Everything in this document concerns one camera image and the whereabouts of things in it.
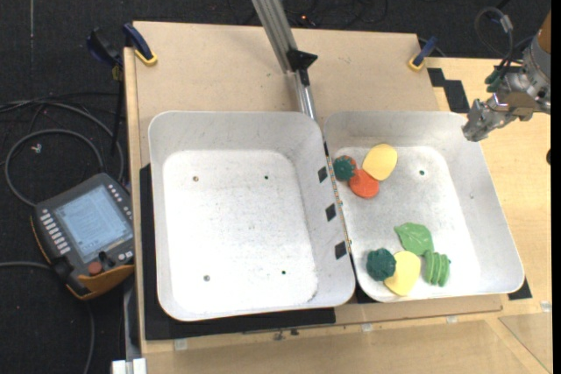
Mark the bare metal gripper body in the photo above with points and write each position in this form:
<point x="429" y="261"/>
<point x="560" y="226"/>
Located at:
<point x="526" y="98"/>

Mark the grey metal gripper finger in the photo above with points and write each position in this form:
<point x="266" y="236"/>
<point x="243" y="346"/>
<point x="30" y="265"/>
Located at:
<point x="497" y="121"/>
<point x="474" y="122"/>

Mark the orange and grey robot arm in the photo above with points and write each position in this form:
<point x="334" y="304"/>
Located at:
<point x="542" y="52"/>

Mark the white plastic tray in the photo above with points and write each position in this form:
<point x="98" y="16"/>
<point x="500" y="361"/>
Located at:
<point x="236" y="223"/>
<point x="442" y="206"/>

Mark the yellow oval slice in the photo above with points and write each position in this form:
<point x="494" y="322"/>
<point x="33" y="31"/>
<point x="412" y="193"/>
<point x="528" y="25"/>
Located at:
<point x="380" y="162"/>
<point x="405" y="276"/>

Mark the orange round slice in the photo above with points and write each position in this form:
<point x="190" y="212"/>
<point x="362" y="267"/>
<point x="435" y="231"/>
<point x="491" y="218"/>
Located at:
<point x="364" y="186"/>

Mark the green lettuce leaf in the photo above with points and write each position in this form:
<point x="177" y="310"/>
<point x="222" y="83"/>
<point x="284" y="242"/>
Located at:
<point x="415" y="237"/>

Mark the dark green ridged disc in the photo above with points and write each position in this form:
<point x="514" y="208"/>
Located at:
<point x="344" y="167"/>

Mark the green sliced cucumber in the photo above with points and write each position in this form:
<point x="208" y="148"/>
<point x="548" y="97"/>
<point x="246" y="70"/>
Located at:
<point x="436" y="269"/>

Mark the thin rod between trays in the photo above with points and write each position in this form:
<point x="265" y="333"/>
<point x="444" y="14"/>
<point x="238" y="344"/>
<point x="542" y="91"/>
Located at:
<point x="338" y="197"/>

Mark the dark green broccoli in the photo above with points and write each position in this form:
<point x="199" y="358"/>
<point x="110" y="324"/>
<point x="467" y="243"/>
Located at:
<point x="380" y="265"/>

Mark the pale wood board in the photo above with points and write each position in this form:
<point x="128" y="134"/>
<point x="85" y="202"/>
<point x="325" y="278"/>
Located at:
<point x="228" y="70"/>

